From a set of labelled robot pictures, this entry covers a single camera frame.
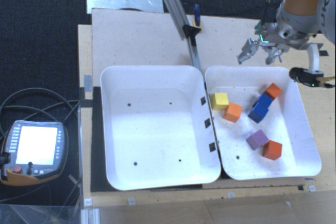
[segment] green light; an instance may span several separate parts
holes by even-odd
[[[261,42],[262,43],[268,43],[268,41],[264,41],[264,39],[263,39],[263,36],[262,35],[259,35],[260,36],[260,40],[261,40]]]

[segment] cube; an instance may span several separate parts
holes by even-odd
[[[225,110],[223,118],[228,121],[236,122],[240,118],[242,110],[243,107],[241,105],[230,102]]]
[[[282,90],[276,86],[274,83],[272,83],[265,91],[264,94],[271,97],[273,100],[278,97],[282,93]]]
[[[224,92],[214,93],[210,98],[210,102],[213,110],[225,110],[229,106],[227,93]]]
[[[257,102],[255,102],[255,104],[253,105],[253,107],[255,107],[255,105],[257,103],[260,103],[264,107],[269,108],[269,106],[271,105],[272,101],[273,101],[273,99],[271,97],[269,97],[265,93],[262,93],[261,96],[258,98]]]
[[[269,140],[265,145],[262,151],[263,157],[272,159],[275,161],[279,157],[281,157],[282,153],[282,144],[275,142],[273,140]]]
[[[252,150],[256,150],[258,147],[265,145],[268,142],[268,138],[266,134],[262,130],[255,132],[254,134],[250,135],[246,141],[252,148]]]
[[[259,123],[266,116],[267,112],[268,108],[260,103],[256,103],[252,111],[248,114],[248,117],[256,123]]]

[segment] black floor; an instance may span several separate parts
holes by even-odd
[[[273,20],[281,0],[272,0],[267,20]],[[258,19],[265,0],[182,0],[187,13],[193,13],[198,3],[202,15],[231,16]],[[0,103],[15,91],[43,87],[58,92],[68,100],[79,98],[77,26],[90,24],[86,0],[0,0]],[[31,99],[38,108],[45,100]],[[4,128],[21,114],[2,118]],[[73,183],[71,174],[79,178],[77,121],[67,122],[70,132],[70,155],[63,175],[22,198],[6,201],[13,204],[71,205],[76,190],[69,199]],[[0,185],[0,202],[22,195],[36,187],[13,188]]]

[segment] empty white tray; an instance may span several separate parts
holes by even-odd
[[[298,86],[282,67],[210,67],[206,74],[208,94],[226,92],[230,102],[243,106],[240,119],[230,122],[223,111],[213,111],[219,151],[225,172],[234,179],[314,176],[321,159],[304,111]],[[282,94],[258,124],[247,115],[257,98],[271,84]],[[270,140],[282,144],[282,156],[272,161],[262,157],[262,147],[253,151],[246,138],[262,129]]]
[[[118,190],[210,183],[221,171],[204,80],[191,66],[101,75],[106,171]]]

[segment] red-orange block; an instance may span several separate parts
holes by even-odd
[[[269,140],[265,145],[264,145],[264,150],[262,151],[263,157],[272,159],[275,161],[279,157],[281,157],[281,152],[282,152],[282,144],[275,142],[273,140]]]
[[[272,83],[265,91],[264,94],[271,97],[273,100],[278,97],[282,93],[282,90],[276,86],[274,83]]]
[[[223,118],[228,121],[236,122],[240,118],[242,110],[243,107],[241,105],[230,102],[225,110]]]

